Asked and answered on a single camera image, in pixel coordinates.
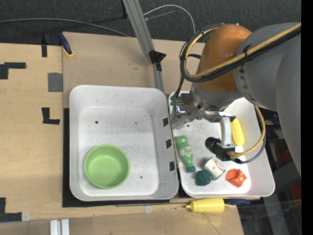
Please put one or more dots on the yellow corn cob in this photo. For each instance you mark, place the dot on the yellow corn cob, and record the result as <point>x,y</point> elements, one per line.
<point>237,132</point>

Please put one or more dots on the white plastic tray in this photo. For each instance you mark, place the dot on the white plastic tray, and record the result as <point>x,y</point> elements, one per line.
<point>254,177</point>
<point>122,141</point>

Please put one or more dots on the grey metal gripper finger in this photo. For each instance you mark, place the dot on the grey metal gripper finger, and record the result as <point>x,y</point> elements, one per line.
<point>178,124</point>

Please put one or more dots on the white can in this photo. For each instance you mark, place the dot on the white can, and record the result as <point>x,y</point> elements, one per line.
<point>213,168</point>

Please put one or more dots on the black cylinder on white bracket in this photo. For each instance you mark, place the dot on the black cylinder on white bracket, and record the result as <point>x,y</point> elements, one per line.
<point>221,149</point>

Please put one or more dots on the orange carton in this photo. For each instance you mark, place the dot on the orange carton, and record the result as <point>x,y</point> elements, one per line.
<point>236,178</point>

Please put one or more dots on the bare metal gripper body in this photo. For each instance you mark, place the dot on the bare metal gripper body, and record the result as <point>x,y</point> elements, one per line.
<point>189,108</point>

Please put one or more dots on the green bottle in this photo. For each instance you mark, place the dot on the green bottle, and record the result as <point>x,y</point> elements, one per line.
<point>185,152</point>

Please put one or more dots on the yellow mustard bottle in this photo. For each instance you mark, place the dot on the yellow mustard bottle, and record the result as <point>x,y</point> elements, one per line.
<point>207,205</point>

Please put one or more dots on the green bowl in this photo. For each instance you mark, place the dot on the green bowl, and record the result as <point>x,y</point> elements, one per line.
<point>106,166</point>

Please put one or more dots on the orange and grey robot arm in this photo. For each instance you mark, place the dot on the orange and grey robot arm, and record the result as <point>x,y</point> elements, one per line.
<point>266,65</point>

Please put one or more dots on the dark green broccoli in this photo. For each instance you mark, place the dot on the dark green broccoli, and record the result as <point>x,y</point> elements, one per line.
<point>203,178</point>

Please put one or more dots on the pale wood board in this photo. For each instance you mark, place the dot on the pale wood board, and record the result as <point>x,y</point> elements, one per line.
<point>107,62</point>

